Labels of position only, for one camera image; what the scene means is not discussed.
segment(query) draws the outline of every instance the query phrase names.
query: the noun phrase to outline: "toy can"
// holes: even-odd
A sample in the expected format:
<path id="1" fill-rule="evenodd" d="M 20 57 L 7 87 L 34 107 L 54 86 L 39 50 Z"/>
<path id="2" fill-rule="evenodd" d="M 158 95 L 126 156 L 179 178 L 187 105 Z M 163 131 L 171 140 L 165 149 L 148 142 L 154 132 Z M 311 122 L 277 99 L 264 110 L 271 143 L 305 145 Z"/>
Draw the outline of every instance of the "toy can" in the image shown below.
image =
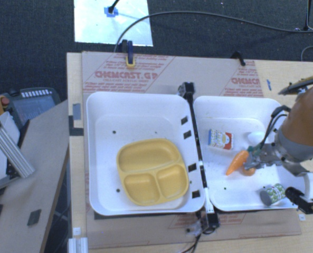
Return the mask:
<path id="1" fill-rule="evenodd" d="M 260 192 L 262 202 L 270 206 L 275 202 L 285 198 L 285 188 L 277 183 L 274 186 L 267 187 Z"/>

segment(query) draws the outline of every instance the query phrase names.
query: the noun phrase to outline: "cardboard sheet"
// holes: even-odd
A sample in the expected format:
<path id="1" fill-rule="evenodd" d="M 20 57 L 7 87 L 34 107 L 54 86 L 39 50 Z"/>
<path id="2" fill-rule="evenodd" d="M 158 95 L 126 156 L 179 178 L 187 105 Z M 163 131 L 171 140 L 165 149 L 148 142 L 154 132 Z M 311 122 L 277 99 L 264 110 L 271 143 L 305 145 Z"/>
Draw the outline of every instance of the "cardboard sheet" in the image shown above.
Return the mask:
<path id="1" fill-rule="evenodd" d="M 176 94 L 183 82 L 194 82 L 200 95 L 263 97 L 254 61 L 241 66 L 234 59 L 197 59 L 135 55 L 136 67 L 127 68 L 125 55 L 84 52 L 82 89 L 84 103 L 95 91 Z M 197 222 L 194 213 L 140 217 L 99 217 L 89 205 L 87 132 L 85 144 L 86 217 L 89 248 L 125 247 L 193 241 L 186 229 Z M 272 237 L 301 234 L 292 209 L 233 212 L 220 215 L 221 226 L 202 240 Z"/>

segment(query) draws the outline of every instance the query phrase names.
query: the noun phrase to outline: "yellow divided tray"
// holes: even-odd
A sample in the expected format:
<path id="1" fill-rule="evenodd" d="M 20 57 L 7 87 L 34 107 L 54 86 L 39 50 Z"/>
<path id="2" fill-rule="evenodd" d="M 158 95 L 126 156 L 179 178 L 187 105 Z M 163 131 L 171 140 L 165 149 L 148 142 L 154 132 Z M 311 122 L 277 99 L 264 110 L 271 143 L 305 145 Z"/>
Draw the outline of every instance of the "yellow divided tray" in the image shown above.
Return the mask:
<path id="1" fill-rule="evenodd" d="M 120 149 L 117 168 L 128 198 L 150 206 L 175 200 L 188 190 L 188 174 L 176 145 L 167 139 L 133 142 Z"/>

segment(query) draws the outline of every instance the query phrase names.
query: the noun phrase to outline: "orange carrot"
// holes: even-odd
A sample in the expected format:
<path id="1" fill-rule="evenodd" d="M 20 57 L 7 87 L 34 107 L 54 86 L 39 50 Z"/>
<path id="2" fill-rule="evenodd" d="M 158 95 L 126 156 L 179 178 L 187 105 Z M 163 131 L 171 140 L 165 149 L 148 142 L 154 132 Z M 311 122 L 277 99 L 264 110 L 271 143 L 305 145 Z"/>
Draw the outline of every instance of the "orange carrot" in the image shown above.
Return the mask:
<path id="1" fill-rule="evenodd" d="M 226 175 L 229 175 L 233 171 L 237 170 L 238 168 L 243 166 L 243 163 L 246 162 L 249 156 L 249 152 L 247 150 L 242 150 L 237 155 L 235 155 L 234 159 L 231 161 L 231 164 L 226 171 Z"/>
<path id="2" fill-rule="evenodd" d="M 244 168 L 244 166 L 243 166 L 242 170 L 243 170 L 243 174 L 244 174 L 245 176 L 252 176 L 252 175 L 254 175 L 255 172 L 256 172 L 256 168 L 250 168 L 249 170 L 246 170 L 246 169 Z"/>

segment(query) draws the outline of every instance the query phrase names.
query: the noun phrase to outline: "wooden table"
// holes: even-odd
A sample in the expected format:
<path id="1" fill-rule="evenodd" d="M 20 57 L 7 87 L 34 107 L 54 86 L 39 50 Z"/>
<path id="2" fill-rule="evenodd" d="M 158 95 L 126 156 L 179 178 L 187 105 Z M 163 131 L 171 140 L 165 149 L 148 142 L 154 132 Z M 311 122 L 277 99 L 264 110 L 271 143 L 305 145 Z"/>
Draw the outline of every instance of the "wooden table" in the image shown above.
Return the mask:
<path id="1" fill-rule="evenodd" d="M 82 114 L 82 55 L 80 53 L 67 54 L 68 66 L 68 98 L 69 116 L 73 116 L 73 105 L 81 105 Z M 261 83 L 264 97 L 272 98 L 281 104 L 292 106 L 294 95 L 282 96 L 278 92 L 288 85 L 303 77 L 313 75 L 313 63 L 309 62 L 284 62 L 284 61 L 254 61 L 258 78 Z M 83 117 L 74 120 L 74 128 L 83 128 Z M 70 163 L 71 163 L 71 194 L 72 194 L 72 227 L 79 227 L 81 233 L 75 238 L 86 237 L 87 221 L 85 206 L 85 177 L 84 177 L 84 139 L 82 135 L 70 136 Z M 313 160 L 303 164 L 305 168 L 313 171 Z M 300 221 L 302 235 L 265 237 L 253 239 L 236 239 L 221 241 L 199 242 L 196 252 L 313 252 L 313 215 L 306 216 L 305 221 Z M 191 243 L 133 246 L 120 248 L 90 249 L 91 253 L 129 253 L 129 252 L 182 252 Z"/>
<path id="2" fill-rule="evenodd" d="M 67 101 L 30 121 L 21 151 L 35 168 L 0 196 L 0 252 L 44 252 L 63 182 L 69 129 Z M 27 225 L 40 211 L 37 223 Z"/>

